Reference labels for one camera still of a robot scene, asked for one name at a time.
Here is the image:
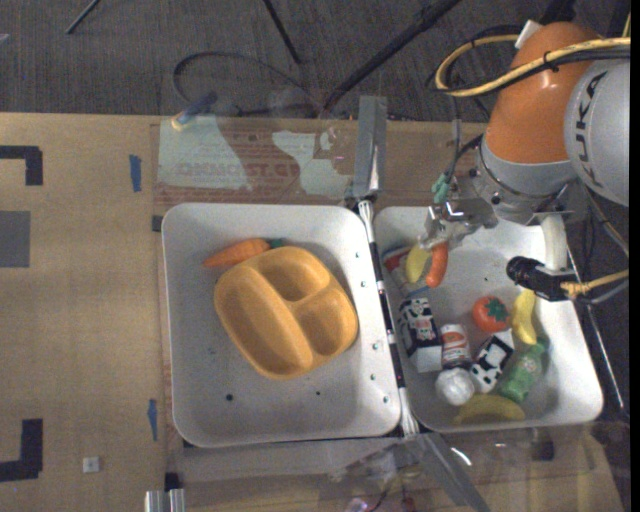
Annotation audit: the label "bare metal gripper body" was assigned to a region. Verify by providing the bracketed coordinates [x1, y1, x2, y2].
[423, 169, 542, 247]

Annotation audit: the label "orange sausage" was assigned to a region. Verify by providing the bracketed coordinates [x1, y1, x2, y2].
[425, 241, 450, 290]

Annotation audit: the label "yellow banana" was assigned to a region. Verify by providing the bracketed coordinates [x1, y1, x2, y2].
[452, 393, 527, 427]
[510, 289, 539, 347]
[404, 243, 433, 285]

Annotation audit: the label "red and white packet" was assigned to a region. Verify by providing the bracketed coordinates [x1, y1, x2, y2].
[381, 244, 417, 275]

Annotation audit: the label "brown cardboard board, red print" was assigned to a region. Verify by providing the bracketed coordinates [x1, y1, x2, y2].
[149, 115, 630, 506]

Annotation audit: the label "red tomato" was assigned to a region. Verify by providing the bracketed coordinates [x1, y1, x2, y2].
[471, 295, 512, 335]

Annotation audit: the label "thin black and white rod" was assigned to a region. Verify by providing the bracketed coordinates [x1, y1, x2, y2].
[356, 199, 420, 437]

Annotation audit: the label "cow print milk carton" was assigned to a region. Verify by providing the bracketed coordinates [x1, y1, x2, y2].
[468, 329, 517, 395]
[397, 297, 444, 375]

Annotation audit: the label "small can with orange label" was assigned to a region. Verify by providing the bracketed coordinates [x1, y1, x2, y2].
[439, 322, 473, 371]

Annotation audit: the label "white garlic bulb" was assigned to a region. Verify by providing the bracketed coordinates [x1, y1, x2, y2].
[433, 366, 477, 407]

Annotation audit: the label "green plastic bottle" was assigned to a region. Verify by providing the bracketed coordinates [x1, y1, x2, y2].
[494, 338, 550, 405]

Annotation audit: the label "yellow divided plate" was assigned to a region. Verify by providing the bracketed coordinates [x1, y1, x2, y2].
[212, 245, 361, 382]

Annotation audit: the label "white plastic tray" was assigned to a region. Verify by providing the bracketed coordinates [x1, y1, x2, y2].
[160, 201, 403, 449]
[372, 205, 605, 435]

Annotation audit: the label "orange carrot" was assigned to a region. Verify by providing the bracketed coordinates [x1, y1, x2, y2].
[201, 237, 287, 270]

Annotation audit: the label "black cylinder on white bracket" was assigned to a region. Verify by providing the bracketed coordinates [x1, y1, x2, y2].
[505, 213, 579, 303]

